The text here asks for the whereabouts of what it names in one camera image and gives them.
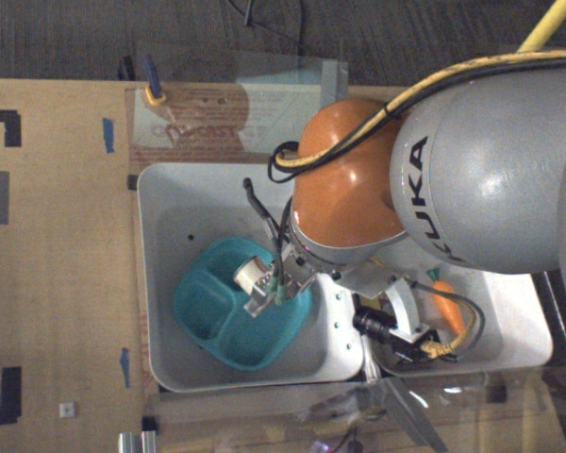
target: gray floor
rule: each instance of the gray floor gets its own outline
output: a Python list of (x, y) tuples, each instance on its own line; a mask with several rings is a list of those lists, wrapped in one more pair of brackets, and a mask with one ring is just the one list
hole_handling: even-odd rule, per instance
[[(243, 26), (225, 0), (0, 0), (0, 77), (116, 79), (121, 56), (168, 43), (187, 49), (168, 59), (208, 63), (202, 75), (177, 76), (188, 80), (226, 78), (223, 50), (300, 51), (346, 59), (352, 83), (409, 85), (515, 50), (553, 1), (302, 0), (301, 11), (299, 0), (256, 0), (256, 21), (284, 38)], [(566, 23), (550, 45), (566, 46)]]

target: carrot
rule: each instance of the carrot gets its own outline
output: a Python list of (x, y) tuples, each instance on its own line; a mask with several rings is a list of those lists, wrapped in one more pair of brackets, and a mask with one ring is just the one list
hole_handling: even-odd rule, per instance
[[(433, 289), (441, 292), (447, 292), (449, 294), (455, 293), (453, 286), (450, 283), (438, 278), (438, 269), (428, 271), (428, 274), (434, 280), (434, 284), (432, 285)], [(461, 334), (461, 332), (465, 330), (465, 324), (463, 324), (463, 317), (461, 316), (459, 305), (456, 302), (453, 302), (448, 298), (440, 297), (439, 295), (433, 295), (433, 297), (436, 307), (451, 330), (456, 335)]]

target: teal plate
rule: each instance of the teal plate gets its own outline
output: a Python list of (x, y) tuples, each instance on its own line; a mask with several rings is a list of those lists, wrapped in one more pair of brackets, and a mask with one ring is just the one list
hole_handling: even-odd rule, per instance
[(174, 294), (174, 317), (203, 348), (240, 371), (269, 366), (293, 341), (312, 305), (310, 291), (271, 306), (253, 318), (243, 306), (249, 296), (233, 281), (248, 259), (265, 263), (273, 254), (238, 237), (212, 243), (182, 277)]

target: black wire on floor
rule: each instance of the black wire on floor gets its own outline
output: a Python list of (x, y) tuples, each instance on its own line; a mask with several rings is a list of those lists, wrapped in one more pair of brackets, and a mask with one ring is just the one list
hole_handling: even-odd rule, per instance
[(245, 22), (248, 22), (249, 26), (251, 26), (253, 28), (258, 28), (260, 30), (264, 30), (268, 33), (276, 35), (277, 37), (279, 37), (281, 39), (284, 39), (285, 41), (292, 43), (297, 48), (297, 55), (298, 56), (304, 55), (304, 52), (305, 52), (306, 49), (305, 49), (305, 46), (304, 46), (305, 10), (304, 10), (304, 1), (303, 0), (297, 0), (299, 12), (300, 12), (300, 21), (298, 23), (298, 35), (297, 35), (297, 37), (292, 37), (292, 36), (290, 36), (290, 35), (288, 35), (284, 32), (276, 30), (275, 28), (272, 28), (268, 24), (265, 24), (263, 22), (256, 20), (253, 16), (252, 16), (251, 19), (247, 19), (247, 15), (245, 14), (245, 10), (240, 8), (235, 3), (234, 0), (225, 0), (225, 1), (236, 13), (238, 13), (243, 18), (243, 20)]

